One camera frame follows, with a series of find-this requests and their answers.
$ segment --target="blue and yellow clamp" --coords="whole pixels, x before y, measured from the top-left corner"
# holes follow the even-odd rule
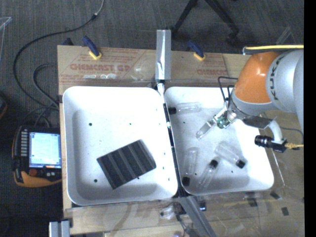
[[[198,60],[202,61],[206,58],[206,56],[203,54],[202,48],[193,41],[189,40],[187,42],[187,45],[189,48],[193,49],[195,51],[194,57],[197,58]]]
[[[102,56],[102,54],[98,51],[95,44],[92,42],[91,39],[89,39],[87,36],[82,37],[83,43],[89,47],[90,51],[89,54],[93,57],[95,60],[99,60]]]

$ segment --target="screen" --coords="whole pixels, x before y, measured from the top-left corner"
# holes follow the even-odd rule
[[[60,135],[30,132],[29,167],[61,168]]]

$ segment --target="transparent bottle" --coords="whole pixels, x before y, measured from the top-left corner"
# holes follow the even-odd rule
[[[230,145],[229,142],[220,142],[215,149],[215,154],[239,168],[243,168],[246,165],[245,159],[239,157],[238,150]]]
[[[184,161],[183,161],[183,170],[186,177],[190,177],[195,172],[195,167],[198,158],[198,148],[192,147],[185,151]]]
[[[176,107],[171,107],[168,110],[169,114],[197,113],[201,110],[201,104],[199,102],[180,103],[177,104]]]
[[[199,188],[208,188],[215,176],[220,159],[214,158],[204,169],[199,179]]]

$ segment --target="white tray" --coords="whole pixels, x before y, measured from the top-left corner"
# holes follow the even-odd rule
[[[170,115],[181,176],[184,175],[184,152],[190,147],[199,148],[195,175],[191,178],[191,184],[184,187],[188,193],[207,195],[259,191],[269,189],[273,185],[274,176],[266,151],[254,144],[255,136],[259,135],[257,128],[237,120],[227,129],[212,127],[200,140],[195,137],[195,133],[205,122],[223,108],[223,97],[219,88],[171,87],[165,93],[165,100],[168,107],[191,102],[200,102],[202,107],[198,113]],[[207,189],[198,189],[198,185],[194,184],[197,184],[201,172],[215,157],[214,150],[221,141],[226,141],[239,149],[240,156],[244,157],[247,163],[240,169],[226,161],[221,161],[211,186]]]
[[[170,198],[178,189],[160,95],[151,88],[71,87],[63,95],[67,187],[78,205]],[[141,139],[157,167],[112,189],[97,158]]]

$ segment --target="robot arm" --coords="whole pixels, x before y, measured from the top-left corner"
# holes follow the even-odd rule
[[[215,124],[227,128],[235,119],[259,129],[270,128],[274,137],[257,136],[255,144],[284,152],[287,143],[275,120],[259,117],[267,110],[296,113],[304,133],[304,50],[253,54],[245,64],[224,108],[197,132],[202,138]]]

